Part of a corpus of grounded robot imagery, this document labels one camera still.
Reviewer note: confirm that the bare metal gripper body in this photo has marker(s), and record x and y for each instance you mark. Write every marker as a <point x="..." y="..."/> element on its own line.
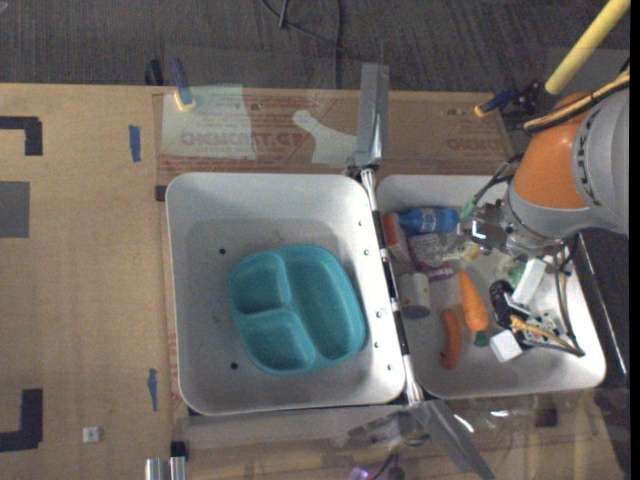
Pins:
<point x="492" y="228"/>

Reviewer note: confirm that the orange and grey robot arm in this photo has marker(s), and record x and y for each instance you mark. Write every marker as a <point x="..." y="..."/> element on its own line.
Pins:
<point x="550" y="168"/>

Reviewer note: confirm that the green toy broccoli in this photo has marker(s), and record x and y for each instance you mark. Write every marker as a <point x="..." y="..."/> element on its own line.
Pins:
<point x="515" y="275"/>

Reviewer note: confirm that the blue plastic bottle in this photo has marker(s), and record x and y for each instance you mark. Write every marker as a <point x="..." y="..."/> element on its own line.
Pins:
<point x="427" y="219"/>

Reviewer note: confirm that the dark red packet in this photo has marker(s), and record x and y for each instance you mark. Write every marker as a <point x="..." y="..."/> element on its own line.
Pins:
<point x="441" y="273"/>

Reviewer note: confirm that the white can with red print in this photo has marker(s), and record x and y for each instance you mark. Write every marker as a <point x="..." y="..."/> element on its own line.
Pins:
<point x="425" y="249"/>

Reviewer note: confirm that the orange carrot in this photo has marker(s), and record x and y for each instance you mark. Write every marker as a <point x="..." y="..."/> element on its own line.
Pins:
<point x="472" y="303"/>

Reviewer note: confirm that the orange and white packet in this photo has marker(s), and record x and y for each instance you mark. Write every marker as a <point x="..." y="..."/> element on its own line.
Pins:
<point x="396" y="238"/>

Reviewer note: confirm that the plain white can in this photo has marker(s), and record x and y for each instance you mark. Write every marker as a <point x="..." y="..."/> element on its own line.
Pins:
<point x="415" y="295"/>

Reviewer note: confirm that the white carton with print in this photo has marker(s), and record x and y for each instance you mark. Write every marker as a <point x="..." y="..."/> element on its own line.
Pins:
<point x="545" y="325"/>

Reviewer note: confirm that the orange sausage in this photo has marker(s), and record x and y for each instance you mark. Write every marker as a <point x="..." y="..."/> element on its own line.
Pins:
<point x="451" y="340"/>

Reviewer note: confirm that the white cube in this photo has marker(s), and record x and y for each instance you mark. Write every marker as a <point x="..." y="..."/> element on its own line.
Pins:
<point x="505" y="347"/>

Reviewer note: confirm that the thin black and white rod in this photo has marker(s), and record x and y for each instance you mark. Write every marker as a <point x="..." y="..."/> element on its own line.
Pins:
<point x="395" y="308"/>

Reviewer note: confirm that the white plastic tray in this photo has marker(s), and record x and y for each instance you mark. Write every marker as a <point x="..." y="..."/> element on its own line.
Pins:
<point x="500" y="375"/>
<point x="200" y="293"/>

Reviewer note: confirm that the teal divided plate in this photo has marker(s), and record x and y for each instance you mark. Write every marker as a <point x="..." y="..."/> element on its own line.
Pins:
<point x="300" y="313"/>

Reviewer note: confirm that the yellow foam tube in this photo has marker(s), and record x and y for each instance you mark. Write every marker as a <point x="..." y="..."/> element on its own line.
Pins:
<point x="590" y="33"/>

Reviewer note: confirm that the small white square block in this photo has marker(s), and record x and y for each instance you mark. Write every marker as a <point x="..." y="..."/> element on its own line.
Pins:
<point x="92" y="434"/>

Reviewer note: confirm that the black cylinder on white bracket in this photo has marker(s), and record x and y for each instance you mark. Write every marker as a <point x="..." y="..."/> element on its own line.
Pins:
<point x="501" y="300"/>

